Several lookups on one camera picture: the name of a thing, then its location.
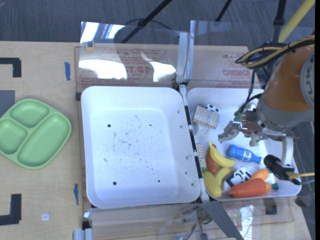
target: yellow corn cob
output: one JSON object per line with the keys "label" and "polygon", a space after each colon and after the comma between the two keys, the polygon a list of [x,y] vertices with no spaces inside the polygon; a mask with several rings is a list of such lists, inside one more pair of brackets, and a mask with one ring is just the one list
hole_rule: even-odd
{"label": "yellow corn cob", "polygon": [[203,172],[203,179],[206,190],[213,198],[219,198],[222,195],[221,186],[216,179],[216,177],[209,171]]}

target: banana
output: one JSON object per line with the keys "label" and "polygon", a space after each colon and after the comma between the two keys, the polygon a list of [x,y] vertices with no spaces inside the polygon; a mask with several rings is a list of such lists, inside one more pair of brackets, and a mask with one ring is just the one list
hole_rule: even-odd
{"label": "banana", "polygon": [[221,167],[233,167],[236,164],[235,160],[224,157],[213,145],[210,141],[208,141],[208,145],[210,148],[210,156],[218,165]]}
{"label": "banana", "polygon": [[224,189],[223,181],[224,179],[230,175],[231,173],[234,173],[236,169],[229,168],[229,167],[221,167],[218,172],[215,174],[215,179],[218,182],[221,189]]}

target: gray floor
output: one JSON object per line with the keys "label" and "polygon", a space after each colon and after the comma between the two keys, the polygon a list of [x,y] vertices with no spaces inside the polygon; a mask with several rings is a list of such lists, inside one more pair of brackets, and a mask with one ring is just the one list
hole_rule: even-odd
{"label": "gray floor", "polygon": [[[163,0],[0,0],[0,40],[79,42],[81,21],[125,25],[145,18]],[[227,0],[173,0],[155,18],[169,28],[189,31],[190,21],[214,21]],[[304,0],[287,0],[286,22]],[[272,25],[279,0],[233,0],[222,22]],[[298,24],[315,28],[315,6]],[[150,22],[148,27],[161,27]],[[294,129],[295,160],[299,171],[315,170],[315,138],[311,124]],[[315,239],[315,184],[303,185],[297,200]]]}

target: blue bottle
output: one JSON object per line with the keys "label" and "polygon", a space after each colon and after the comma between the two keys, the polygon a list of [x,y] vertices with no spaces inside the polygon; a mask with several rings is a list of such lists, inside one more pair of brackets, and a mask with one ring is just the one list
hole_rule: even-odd
{"label": "blue bottle", "polygon": [[237,160],[240,160],[241,162],[255,162],[257,164],[260,164],[261,157],[256,156],[254,153],[252,153],[250,150],[237,147],[235,145],[230,145],[228,149],[226,150],[226,155],[230,158],[235,158]]}

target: yellow hose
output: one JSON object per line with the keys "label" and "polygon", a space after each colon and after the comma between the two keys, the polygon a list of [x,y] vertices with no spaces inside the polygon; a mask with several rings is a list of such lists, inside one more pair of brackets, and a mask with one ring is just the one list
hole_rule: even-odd
{"label": "yellow hose", "polygon": [[281,30],[278,40],[280,43],[283,43],[287,39],[287,37],[291,34],[291,32],[295,29],[295,27],[299,24],[299,22],[308,13],[311,7],[314,6],[315,3],[316,0],[303,1],[298,10],[296,10],[294,15],[290,18],[290,20]]}

